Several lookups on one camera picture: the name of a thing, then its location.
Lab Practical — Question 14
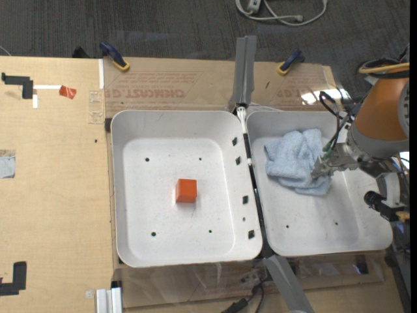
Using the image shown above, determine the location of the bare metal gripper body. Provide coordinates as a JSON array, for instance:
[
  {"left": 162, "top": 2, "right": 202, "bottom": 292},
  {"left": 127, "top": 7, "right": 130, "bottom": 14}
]
[{"left": 328, "top": 142, "right": 366, "bottom": 172}]

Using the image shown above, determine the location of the light blue towel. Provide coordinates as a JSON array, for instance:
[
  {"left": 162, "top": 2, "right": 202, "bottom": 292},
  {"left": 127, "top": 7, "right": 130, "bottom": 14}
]
[{"left": 263, "top": 128, "right": 334, "bottom": 196}]

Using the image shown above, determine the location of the white plastic tray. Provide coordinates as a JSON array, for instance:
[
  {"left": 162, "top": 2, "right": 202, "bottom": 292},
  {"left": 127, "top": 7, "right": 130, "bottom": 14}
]
[
  {"left": 109, "top": 109, "right": 264, "bottom": 269},
  {"left": 246, "top": 110, "right": 394, "bottom": 258}
]

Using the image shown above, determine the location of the orange cube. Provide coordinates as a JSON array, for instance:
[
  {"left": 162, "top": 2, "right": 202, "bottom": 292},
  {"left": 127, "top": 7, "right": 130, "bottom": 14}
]
[{"left": 175, "top": 178, "right": 198, "bottom": 204}]

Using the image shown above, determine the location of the brown cardboard board red print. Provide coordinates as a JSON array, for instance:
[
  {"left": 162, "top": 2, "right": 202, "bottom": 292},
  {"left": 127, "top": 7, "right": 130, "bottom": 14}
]
[{"left": 103, "top": 56, "right": 386, "bottom": 308}]

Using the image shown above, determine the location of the black cylinder on white bracket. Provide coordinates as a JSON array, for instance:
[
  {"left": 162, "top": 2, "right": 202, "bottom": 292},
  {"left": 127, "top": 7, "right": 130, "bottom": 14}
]
[{"left": 364, "top": 171, "right": 408, "bottom": 223}]

